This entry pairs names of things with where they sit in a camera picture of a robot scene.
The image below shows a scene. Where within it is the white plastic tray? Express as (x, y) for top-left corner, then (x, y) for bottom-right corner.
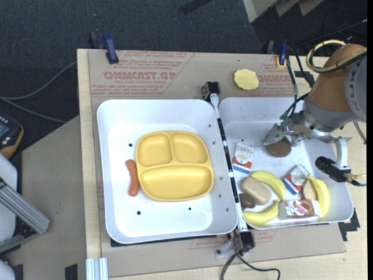
(218, 96), (355, 231)
(96, 98), (240, 245)

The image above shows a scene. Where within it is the brown round biscuit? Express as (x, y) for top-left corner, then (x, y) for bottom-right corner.
(266, 138), (293, 158)

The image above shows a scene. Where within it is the beige bread loaf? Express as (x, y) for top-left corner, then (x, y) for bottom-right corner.
(240, 176), (272, 206)

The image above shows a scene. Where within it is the orange sausage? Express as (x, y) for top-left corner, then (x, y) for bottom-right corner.
(125, 159), (141, 198)

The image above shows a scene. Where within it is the yellow banana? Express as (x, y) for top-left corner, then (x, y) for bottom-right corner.
(242, 199), (281, 226)
(251, 170), (287, 201)
(307, 173), (331, 218)

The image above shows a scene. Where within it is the white packet with orange print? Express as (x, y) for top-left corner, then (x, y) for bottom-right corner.
(278, 198), (322, 221)

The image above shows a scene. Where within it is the black block with thin wires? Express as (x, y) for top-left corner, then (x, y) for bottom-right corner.
(228, 230), (256, 257)
(200, 80), (221, 102)

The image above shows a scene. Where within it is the thin black and white rod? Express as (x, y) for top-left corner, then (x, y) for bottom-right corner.
(210, 93), (248, 232)

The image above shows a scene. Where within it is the white red blue carton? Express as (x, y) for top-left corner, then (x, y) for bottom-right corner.
(283, 164), (311, 195)
(231, 141), (255, 175)

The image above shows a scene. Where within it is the yellow round biscuit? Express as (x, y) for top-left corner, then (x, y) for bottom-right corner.
(233, 68), (260, 91)

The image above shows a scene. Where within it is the yellow divided plate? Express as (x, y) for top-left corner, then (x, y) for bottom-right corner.
(135, 130), (216, 202)

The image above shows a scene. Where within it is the black cylinder on white bracket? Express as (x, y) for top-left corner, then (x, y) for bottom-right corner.
(315, 137), (354, 184)

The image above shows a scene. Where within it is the small brown oval toy food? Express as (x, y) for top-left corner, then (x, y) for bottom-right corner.
(238, 192), (257, 211)

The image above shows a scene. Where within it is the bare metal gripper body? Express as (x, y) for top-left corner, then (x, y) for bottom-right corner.
(280, 113), (336, 143)

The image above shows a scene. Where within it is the small beige bread piece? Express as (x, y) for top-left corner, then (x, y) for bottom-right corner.
(302, 181), (318, 201)

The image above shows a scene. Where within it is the brown cardboard board red print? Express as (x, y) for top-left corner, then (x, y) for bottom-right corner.
(87, 49), (348, 278)

